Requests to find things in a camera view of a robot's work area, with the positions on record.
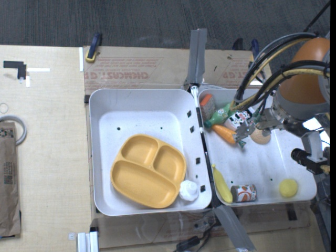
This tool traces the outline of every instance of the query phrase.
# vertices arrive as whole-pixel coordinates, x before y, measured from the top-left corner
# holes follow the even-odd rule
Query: dark gray floor
[[[189,48],[208,29],[207,49],[231,49],[241,37],[260,47],[303,31],[329,0],[0,0],[0,44]],[[311,32],[330,30],[330,8]]]

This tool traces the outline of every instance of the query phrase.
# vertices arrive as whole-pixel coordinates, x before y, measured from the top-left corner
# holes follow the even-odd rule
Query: soda can
[[[231,193],[234,203],[253,202],[257,199],[257,189],[254,184],[232,186]]]

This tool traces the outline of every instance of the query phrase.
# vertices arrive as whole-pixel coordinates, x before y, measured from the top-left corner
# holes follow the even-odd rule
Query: green bottle
[[[228,103],[223,108],[219,108],[213,113],[211,119],[208,119],[204,122],[204,127],[211,128],[214,124],[224,123],[232,114],[230,111],[230,103]]]

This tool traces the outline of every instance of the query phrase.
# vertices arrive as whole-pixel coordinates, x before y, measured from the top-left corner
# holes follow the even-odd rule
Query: brown paper bag
[[[21,230],[14,122],[0,122],[0,236]]]

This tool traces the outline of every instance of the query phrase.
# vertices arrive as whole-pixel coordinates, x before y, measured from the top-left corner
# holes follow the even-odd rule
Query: yellow banana
[[[217,188],[220,196],[227,203],[232,203],[232,200],[233,200],[232,193],[229,190],[229,188],[228,188],[228,186],[227,186],[227,184],[224,180],[224,177],[222,176],[221,172],[216,169],[215,164],[212,165],[212,168],[213,168],[213,176],[214,176],[215,185],[216,185],[216,188]]]

